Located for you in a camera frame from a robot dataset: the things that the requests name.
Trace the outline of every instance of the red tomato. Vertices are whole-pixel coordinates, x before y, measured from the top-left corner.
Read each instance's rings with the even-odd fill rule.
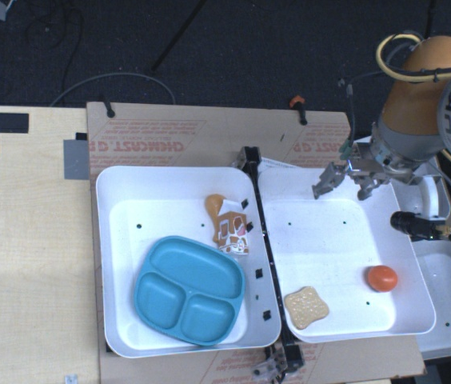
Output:
[[[368,283],[377,291],[391,291],[398,283],[398,275],[388,266],[373,266],[368,272]]]

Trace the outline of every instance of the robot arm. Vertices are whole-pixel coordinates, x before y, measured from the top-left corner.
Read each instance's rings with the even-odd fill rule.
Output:
[[[387,43],[398,38],[416,43],[402,69],[382,59]],[[361,187],[357,196],[364,200],[392,179],[414,184],[415,170],[438,152],[451,160],[451,37],[391,35],[378,46],[377,63],[396,82],[373,124],[370,142],[352,143],[345,165],[327,166],[313,186],[316,199],[339,186],[346,175]]]

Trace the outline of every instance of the light wood surface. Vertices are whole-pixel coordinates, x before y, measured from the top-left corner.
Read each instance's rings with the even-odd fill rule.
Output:
[[[0,383],[99,382],[89,181],[64,179],[84,109],[28,112],[0,134]]]

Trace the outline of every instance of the blue plate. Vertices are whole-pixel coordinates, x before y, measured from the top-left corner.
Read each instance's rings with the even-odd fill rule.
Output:
[[[200,346],[233,329],[245,293],[243,269],[228,254],[188,238],[158,240],[135,283],[134,305],[148,326]]]

